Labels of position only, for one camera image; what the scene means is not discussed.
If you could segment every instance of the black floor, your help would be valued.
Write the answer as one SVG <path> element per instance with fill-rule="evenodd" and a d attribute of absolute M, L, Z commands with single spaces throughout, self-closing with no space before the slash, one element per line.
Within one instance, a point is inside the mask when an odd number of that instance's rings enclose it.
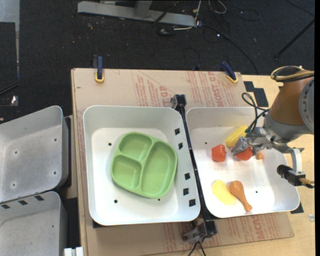
<path fill-rule="evenodd" d="M 315 68 L 314 23 L 304 31 L 315 0 L 203 0 L 203 26 L 170 36 L 158 35 L 161 23 L 79 14 L 78 2 L 21 1 L 18 73 L 14 26 L 0 23 L 0 93 L 18 82 L 0 94 L 0 124 L 52 105 L 71 115 L 70 70 L 89 68 L 93 55 L 107 69 L 219 71 L 227 62 L 245 75 L 270 75 L 282 66 Z M 173 3 L 153 1 L 151 9 L 195 15 L 199 1 Z M 3 106 L 13 95 L 18 106 Z"/>

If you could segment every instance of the green plate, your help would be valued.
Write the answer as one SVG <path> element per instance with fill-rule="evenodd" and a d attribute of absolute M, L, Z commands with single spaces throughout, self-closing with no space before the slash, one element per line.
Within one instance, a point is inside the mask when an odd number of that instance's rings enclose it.
<path fill-rule="evenodd" d="M 177 164 L 177 153 L 170 144 L 144 133 L 129 132 L 115 149 L 111 177 L 127 191 L 146 198 L 160 198 L 168 193 Z"/>

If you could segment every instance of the wooden table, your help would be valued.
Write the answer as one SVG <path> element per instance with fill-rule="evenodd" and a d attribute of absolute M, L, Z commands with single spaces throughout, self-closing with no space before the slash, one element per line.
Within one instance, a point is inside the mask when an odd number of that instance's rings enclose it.
<path fill-rule="evenodd" d="M 270 79 L 269 76 L 258 76 L 258 75 L 241 75 L 238 74 L 243 81 L 251 81 L 254 84 L 255 88 L 263 88 L 269 102 L 269 106 L 272 105 L 276 95 L 279 92 L 279 86 L 282 84 L 277 83 Z M 80 143 L 79 141 L 79 129 L 80 123 L 77 121 L 79 109 L 77 104 L 79 103 L 79 98 L 77 98 L 77 89 L 80 87 L 79 84 L 75 84 L 74 73 L 71 72 L 72 78 L 72 100 L 73 100 L 73 131 L 75 137 L 75 163 L 76 163 L 76 177 L 77 177 L 77 197 L 78 197 L 78 211 L 79 211 L 79 228 L 80 228 L 80 242 L 81 246 L 84 248 L 84 253 L 86 256 L 99 256 L 92 255 L 88 253 L 88 244 L 89 242 L 94 244 L 95 247 L 99 247 L 104 243 L 102 240 L 95 240 L 95 237 L 88 235 L 88 210 L 85 209 L 85 200 L 88 200 L 86 193 L 84 193 L 84 183 L 83 176 L 81 172 L 81 166 L 85 163 L 80 158 Z M 97 98 L 97 105 L 101 104 L 101 96 L 95 95 L 95 90 L 92 88 L 91 93 L 87 93 L 89 98 Z M 113 102 L 105 102 L 105 105 L 112 105 Z M 294 142 L 290 143 L 291 147 L 304 148 L 304 151 L 301 153 L 302 157 L 302 166 L 303 171 L 306 173 L 306 177 L 309 180 L 315 179 L 315 161 L 314 161 L 314 136 L 313 135 L 303 135 L 300 138 L 296 139 Z M 290 155 L 286 155 L 287 162 L 289 166 L 292 166 L 292 161 Z M 308 189 L 306 187 L 300 186 L 297 188 L 300 195 L 300 201 L 303 207 L 303 212 L 291 214 L 288 212 L 288 218 L 290 220 L 294 237 L 282 238 L 275 240 L 266 240 L 259 242 L 250 242 L 242 243 L 236 245 L 227 245 L 227 246 L 217 246 L 205 248 L 205 253 L 207 256 L 313 256 L 316 254 L 316 242 L 315 242 L 315 221 L 312 220 L 312 216 L 315 215 L 315 190 Z M 123 247 L 126 247 L 126 241 L 114 241 L 115 243 L 122 244 Z M 168 256 L 187 256 L 189 250 L 186 251 L 176 251 L 171 253 L 165 253 Z M 192 255 L 203 255 L 199 248 L 193 252 Z"/>

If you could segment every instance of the cardboard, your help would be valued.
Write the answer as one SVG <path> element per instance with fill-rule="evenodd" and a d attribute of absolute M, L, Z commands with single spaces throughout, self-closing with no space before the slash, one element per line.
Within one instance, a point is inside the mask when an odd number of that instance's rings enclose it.
<path fill-rule="evenodd" d="M 175 94 L 186 95 L 187 108 L 247 107 L 242 76 L 237 83 L 224 72 L 105 69 L 104 83 L 95 82 L 95 70 L 71 71 L 79 154 L 78 186 L 81 241 L 89 256 L 143 256 L 191 250 L 183 241 L 190 223 L 156 223 L 126 226 L 93 226 L 88 207 L 88 186 L 83 133 L 83 113 L 93 105 L 168 107 Z M 206 238 L 204 248 L 235 245 L 294 236 L 286 212 L 217 219 L 218 234 Z"/>

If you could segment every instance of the robotic arm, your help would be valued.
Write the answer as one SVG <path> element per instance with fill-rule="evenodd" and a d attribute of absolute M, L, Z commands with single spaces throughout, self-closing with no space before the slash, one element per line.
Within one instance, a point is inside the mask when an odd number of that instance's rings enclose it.
<path fill-rule="evenodd" d="M 295 73 L 280 76 L 288 71 Z M 277 173 L 294 186 L 314 188 L 311 185 L 314 182 L 306 179 L 306 174 L 302 171 L 303 148 L 288 146 L 289 142 L 301 135 L 314 135 L 314 71 L 285 66 L 273 71 L 271 79 L 282 82 L 283 87 L 270 109 L 254 106 L 263 111 L 256 115 L 256 119 L 245 130 L 245 136 L 240 136 L 231 152 L 236 156 L 251 150 L 254 156 L 260 150 L 273 148 L 283 154 L 291 154 L 292 168 L 280 165 Z M 257 119 L 261 116 L 264 116 L 263 126 L 256 127 Z"/>

